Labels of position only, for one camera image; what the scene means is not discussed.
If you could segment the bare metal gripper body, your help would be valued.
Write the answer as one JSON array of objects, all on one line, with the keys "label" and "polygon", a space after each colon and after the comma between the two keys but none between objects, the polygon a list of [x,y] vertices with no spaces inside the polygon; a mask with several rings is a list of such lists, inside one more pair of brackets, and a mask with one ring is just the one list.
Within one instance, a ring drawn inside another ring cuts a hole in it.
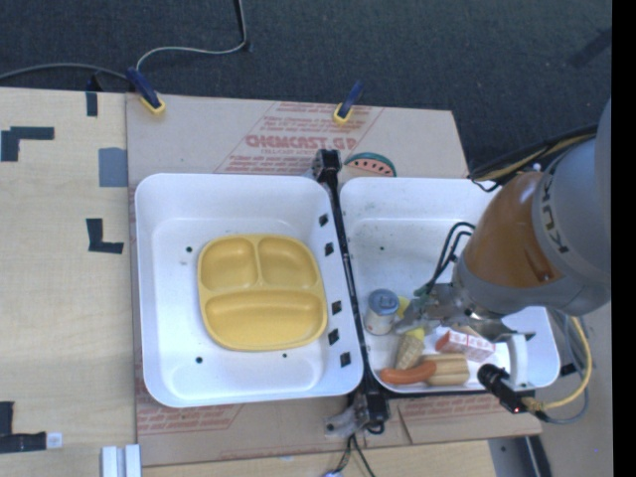
[{"label": "bare metal gripper body", "polygon": [[488,320],[491,313],[477,303],[463,286],[453,283],[424,285],[418,290],[420,317],[440,323],[467,323]]}]

